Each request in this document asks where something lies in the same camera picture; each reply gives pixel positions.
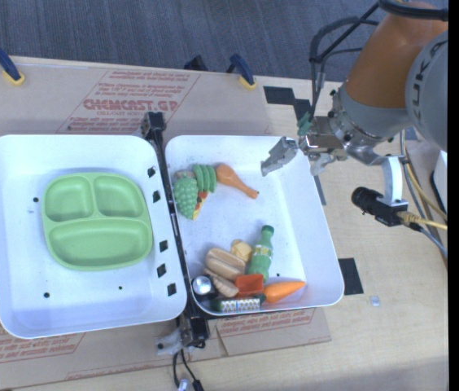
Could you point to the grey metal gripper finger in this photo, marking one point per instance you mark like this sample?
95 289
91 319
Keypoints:
280 155
321 162

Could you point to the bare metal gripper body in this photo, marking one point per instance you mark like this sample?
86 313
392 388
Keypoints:
327 137

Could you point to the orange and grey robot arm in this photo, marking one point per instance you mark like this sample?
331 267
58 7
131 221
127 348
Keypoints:
388 67

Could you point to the orange chicken drumstick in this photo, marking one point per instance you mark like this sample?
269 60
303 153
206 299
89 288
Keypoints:
231 177

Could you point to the white plastic tray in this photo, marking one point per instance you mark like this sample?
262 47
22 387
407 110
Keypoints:
91 300
286 226

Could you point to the green pea pods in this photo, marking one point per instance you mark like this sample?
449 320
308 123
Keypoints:
206 177

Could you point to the pizza slice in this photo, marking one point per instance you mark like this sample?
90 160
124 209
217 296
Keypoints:
201 204

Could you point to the yellow toy food piece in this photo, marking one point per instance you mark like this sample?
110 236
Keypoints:
241 250

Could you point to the green grapes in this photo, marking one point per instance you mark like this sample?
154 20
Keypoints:
185 196

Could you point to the green bottle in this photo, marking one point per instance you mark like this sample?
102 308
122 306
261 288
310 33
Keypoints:
260 259

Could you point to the thin black rod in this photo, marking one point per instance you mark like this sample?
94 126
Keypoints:
167 185

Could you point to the tan hot dog bun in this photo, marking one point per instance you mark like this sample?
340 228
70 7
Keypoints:
224 262

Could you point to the red cube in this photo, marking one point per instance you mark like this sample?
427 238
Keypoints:
250 285

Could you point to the orange carrot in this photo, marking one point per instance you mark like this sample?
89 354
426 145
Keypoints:
282 291

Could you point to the tan bread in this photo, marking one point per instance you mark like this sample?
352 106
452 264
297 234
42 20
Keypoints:
223 286

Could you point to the silver can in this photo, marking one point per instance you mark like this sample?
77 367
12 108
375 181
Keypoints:
202 285

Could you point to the white patterned packet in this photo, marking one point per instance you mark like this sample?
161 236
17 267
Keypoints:
237 304

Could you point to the green divided plate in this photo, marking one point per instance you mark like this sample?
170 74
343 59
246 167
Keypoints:
97 222

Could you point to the brown cardboard board red print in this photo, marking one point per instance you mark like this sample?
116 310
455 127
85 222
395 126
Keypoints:
50 96

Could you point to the black cylinder on white bracket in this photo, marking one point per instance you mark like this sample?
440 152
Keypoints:
378 206

